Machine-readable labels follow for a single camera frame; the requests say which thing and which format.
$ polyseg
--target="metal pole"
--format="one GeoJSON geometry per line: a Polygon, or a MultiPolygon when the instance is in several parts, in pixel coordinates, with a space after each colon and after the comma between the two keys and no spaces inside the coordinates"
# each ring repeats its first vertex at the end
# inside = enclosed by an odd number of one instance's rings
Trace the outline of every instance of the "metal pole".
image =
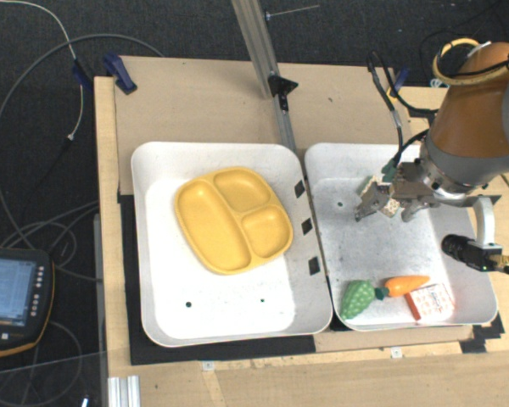
{"type": "MultiPolygon", "coordinates": [[[[279,75],[279,68],[260,2],[259,0],[232,0],[232,5],[262,87],[262,93],[265,97],[270,98],[268,78],[272,74],[279,75]]],[[[273,101],[282,144],[296,152],[296,143],[288,112],[279,107],[277,96],[273,98],[273,101]]]]}

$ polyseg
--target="black hole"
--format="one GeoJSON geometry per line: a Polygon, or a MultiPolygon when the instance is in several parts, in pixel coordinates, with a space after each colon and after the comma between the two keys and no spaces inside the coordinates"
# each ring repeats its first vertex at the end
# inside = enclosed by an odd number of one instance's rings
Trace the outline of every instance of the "black hole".
{"type": "Polygon", "coordinates": [[[305,192],[304,182],[299,181],[298,184],[294,186],[294,192],[296,193],[296,198],[299,198],[305,192]]]}
{"type": "Polygon", "coordinates": [[[313,229],[313,224],[311,223],[311,219],[307,219],[304,223],[302,223],[302,231],[304,235],[313,229]]]}
{"type": "Polygon", "coordinates": [[[319,259],[317,257],[311,258],[309,260],[309,274],[315,275],[321,270],[321,265],[319,264],[319,259]]]}

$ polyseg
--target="wooden table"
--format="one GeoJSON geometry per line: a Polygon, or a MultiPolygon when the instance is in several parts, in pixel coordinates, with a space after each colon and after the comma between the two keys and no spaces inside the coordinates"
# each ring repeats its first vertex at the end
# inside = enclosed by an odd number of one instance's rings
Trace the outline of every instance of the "wooden table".
{"type": "MultiPolygon", "coordinates": [[[[125,175],[131,151],[148,138],[277,142],[277,129],[272,124],[271,101],[260,97],[249,62],[124,60],[138,84],[137,95],[146,92],[147,100],[139,103],[139,96],[123,96],[111,78],[95,80],[109,376],[140,376],[143,406],[509,405],[509,276],[500,273],[491,279],[506,332],[486,341],[489,352],[485,354],[462,353],[458,341],[473,337],[473,330],[458,326],[327,331],[315,335],[314,354],[215,362],[210,371],[204,371],[197,361],[132,366],[117,202],[118,188],[123,194],[131,191],[130,178],[125,175]],[[128,125],[125,114],[132,110],[139,110],[145,118],[132,118],[128,125]],[[208,131],[208,122],[193,130],[192,120],[206,122],[202,119],[207,110],[221,115],[217,120],[221,127],[208,131]],[[233,125],[222,125],[236,119],[239,110],[249,117],[247,123],[240,118],[239,124],[251,125],[241,134],[233,125]],[[189,133],[174,133],[176,125],[169,121],[165,127],[151,126],[151,120],[160,122],[163,115],[182,119],[186,114],[189,133]]],[[[282,64],[280,69],[283,76],[300,84],[289,97],[300,157],[314,142],[394,142],[388,112],[365,69],[298,64],[282,64]]],[[[438,107],[445,90],[411,87],[402,93],[410,102],[432,108],[438,107]]],[[[422,120],[410,119],[405,110],[400,112],[406,134],[411,134],[409,127],[412,132],[426,127],[422,120]]],[[[490,191],[503,195],[495,206],[496,241],[509,254],[509,186],[497,178],[490,191]]]]}

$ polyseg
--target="toy carrot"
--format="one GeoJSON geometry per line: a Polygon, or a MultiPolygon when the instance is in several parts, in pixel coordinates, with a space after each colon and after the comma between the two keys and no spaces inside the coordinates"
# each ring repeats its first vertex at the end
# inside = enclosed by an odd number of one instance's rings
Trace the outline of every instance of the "toy carrot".
{"type": "Polygon", "coordinates": [[[384,297],[400,297],[419,288],[430,280],[429,276],[397,276],[391,277],[384,283],[384,287],[377,288],[377,298],[382,300],[384,297]]]}

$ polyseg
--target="white tray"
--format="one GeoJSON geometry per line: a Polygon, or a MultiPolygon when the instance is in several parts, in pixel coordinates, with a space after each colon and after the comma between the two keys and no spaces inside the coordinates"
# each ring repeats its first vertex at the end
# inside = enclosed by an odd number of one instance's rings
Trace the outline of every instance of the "white tray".
{"type": "MultiPolygon", "coordinates": [[[[354,208],[361,201],[358,188],[368,176],[379,176],[395,151],[391,145],[322,143],[305,155],[334,308],[339,313],[344,290],[352,280],[369,280],[374,287],[381,287],[389,277],[418,274],[450,289],[456,306],[451,317],[420,324],[404,298],[386,298],[375,300],[356,318],[343,323],[354,330],[370,331],[492,321],[497,303],[489,276],[440,250],[448,234],[475,237],[465,209],[425,209],[409,223],[401,220],[400,213],[392,219],[376,213],[356,223],[354,208]]],[[[402,159],[412,161],[416,156],[418,147],[411,146],[402,159]]]]}
{"type": "Polygon", "coordinates": [[[327,327],[332,301],[315,229],[303,233],[311,211],[306,192],[297,197],[303,174],[292,152],[268,144],[150,142],[132,155],[131,168],[142,322],[154,342],[180,347],[327,327]],[[223,276],[206,269],[189,247],[174,197],[185,182],[233,166],[248,167],[268,182],[293,224],[294,240],[273,261],[223,276]]]}

